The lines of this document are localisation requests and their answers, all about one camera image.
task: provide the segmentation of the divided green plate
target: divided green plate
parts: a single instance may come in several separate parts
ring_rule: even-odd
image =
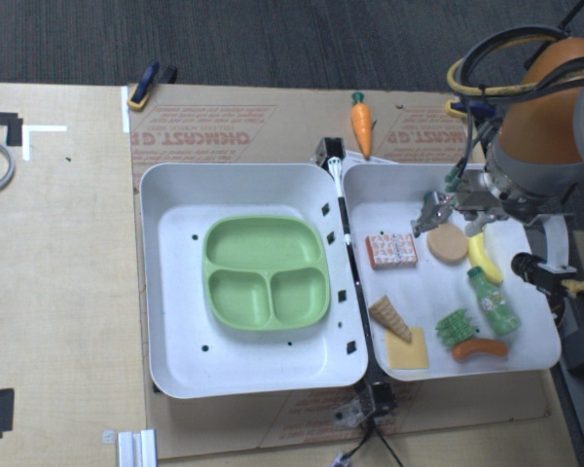
[[[220,220],[205,235],[203,275],[214,315],[235,329],[307,327],[329,307],[322,241],[298,218],[246,215]]]

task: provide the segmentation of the yellow banana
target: yellow banana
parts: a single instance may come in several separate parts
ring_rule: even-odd
[[[472,268],[480,267],[483,269],[485,278],[489,282],[495,285],[502,283],[504,277],[487,255],[487,251],[485,250],[485,236],[482,232],[467,238],[467,256],[469,257],[469,263],[471,263]]]

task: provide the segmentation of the bottle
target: bottle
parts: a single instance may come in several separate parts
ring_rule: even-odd
[[[483,269],[474,267],[467,275],[474,284],[478,304],[493,331],[498,336],[504,336],[517,330],[521,325],[519,318],[510,309],[499,289],[485,278]]]

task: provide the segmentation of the dark floor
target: dark floor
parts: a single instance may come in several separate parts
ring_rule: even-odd
[[[125,85],[152,59],[178,83],[342,90],[447,91],[446,72],[511,27],[556,27],[579,0],[0,0],[0,82]],[[567,29],[584,37],[584,7]],[[519,83],[532,48],[481,67],[488,85]],[[559,209],[584,231],[584,184]],[[579,269],[575,244],[571,260]],[[572,303],[584,325],[584,302]],[[575,449],[579,420],[554,370]]]

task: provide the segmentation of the gray ring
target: gray ring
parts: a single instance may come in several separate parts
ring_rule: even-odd
[[[4,155],[4,157],[7,159],[7,162],[9,163],[9,167],[7,168],[7,172],[4,174],[4,176],[2,178],[0,178],[0,191],[1,191],[2,189],[4,189],[7,186],[7,184],[13,178],[13,174],[15,173],[15,170],[16,170],[16,160],[13,158],[13,154],[11,154],[11,151],[9,150],[9,148],[6,145],[4,145],[3,143],[0,143],[0,152]]]

